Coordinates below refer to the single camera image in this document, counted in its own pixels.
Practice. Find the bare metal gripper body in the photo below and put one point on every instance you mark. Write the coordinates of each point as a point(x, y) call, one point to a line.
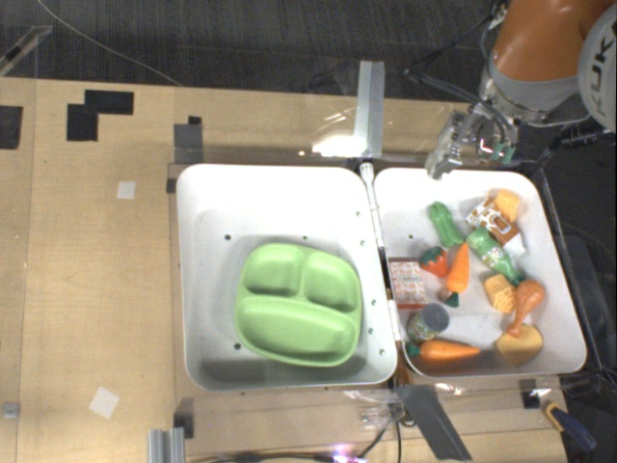
point(465, 126)

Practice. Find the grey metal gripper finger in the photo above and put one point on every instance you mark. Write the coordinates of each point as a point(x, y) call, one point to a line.
point(456, 156)
point(434, 164)

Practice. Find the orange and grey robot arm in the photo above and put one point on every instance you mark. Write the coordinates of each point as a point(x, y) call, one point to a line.
point(540, 22)

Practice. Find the green toy pepper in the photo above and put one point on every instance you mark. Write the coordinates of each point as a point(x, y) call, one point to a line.
point(446, 225)

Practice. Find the orange cheese wedge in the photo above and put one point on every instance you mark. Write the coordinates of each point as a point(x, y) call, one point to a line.
point(507, 203)

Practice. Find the brown and white carton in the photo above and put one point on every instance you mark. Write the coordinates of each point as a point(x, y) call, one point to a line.
point(489, 217)

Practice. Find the red toy strawberry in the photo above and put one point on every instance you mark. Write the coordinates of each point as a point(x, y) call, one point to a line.
point(435, 261)

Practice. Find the green plastic bottle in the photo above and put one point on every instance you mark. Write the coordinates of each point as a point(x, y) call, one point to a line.
point(491, 253)

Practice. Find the orange toy carrot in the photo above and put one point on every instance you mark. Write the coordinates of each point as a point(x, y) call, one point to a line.
point(459, 270)
point(446, 350)

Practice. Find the orange and white packet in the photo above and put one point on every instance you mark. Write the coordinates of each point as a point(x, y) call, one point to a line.
point(407, 282)

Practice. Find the white plastic tray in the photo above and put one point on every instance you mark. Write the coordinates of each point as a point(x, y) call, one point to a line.
point(544, 258)
point(212, 278)

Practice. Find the yellow toy corn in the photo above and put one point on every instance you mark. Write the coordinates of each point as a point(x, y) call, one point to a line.
point(500, 293)

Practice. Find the green can with grey lid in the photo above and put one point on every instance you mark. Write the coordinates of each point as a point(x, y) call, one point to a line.
point(426, 323)

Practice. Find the orange toy chicken drumstick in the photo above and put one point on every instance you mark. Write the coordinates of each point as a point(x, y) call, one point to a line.
point(528, 299)

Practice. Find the yellow toy bread chunk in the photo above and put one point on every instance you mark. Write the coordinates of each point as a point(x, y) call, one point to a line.
point(520, 347)

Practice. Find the green divided plate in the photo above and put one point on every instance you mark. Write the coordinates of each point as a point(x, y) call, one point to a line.
point(294, 321)

